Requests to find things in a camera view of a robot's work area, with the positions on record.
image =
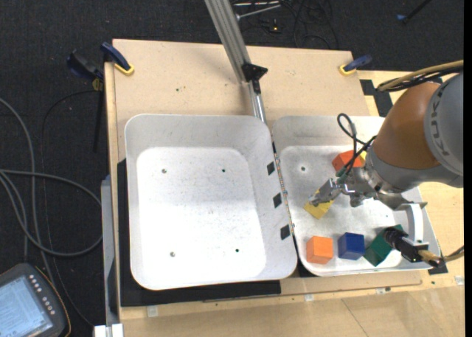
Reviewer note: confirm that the white plastic tray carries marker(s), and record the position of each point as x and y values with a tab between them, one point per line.
199	203
343	217

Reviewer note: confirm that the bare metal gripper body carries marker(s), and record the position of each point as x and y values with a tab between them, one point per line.
363	182

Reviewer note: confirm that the black cylinder on white bracket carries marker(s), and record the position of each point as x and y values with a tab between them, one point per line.
402	241

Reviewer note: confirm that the pale wood board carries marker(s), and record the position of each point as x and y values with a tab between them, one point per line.
191	77

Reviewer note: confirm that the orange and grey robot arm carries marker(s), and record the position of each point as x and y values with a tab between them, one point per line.
413	132

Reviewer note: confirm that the blue cube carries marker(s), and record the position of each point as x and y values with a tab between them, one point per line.
351	246

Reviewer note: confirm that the yellow cube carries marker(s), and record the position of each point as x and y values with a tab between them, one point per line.
319	211

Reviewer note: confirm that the orange cube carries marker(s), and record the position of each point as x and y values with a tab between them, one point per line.
344	160
319	250

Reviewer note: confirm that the green cube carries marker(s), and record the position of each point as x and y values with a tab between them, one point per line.
378	249

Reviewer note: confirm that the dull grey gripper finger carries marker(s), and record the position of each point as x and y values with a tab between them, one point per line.
357	201
324	191

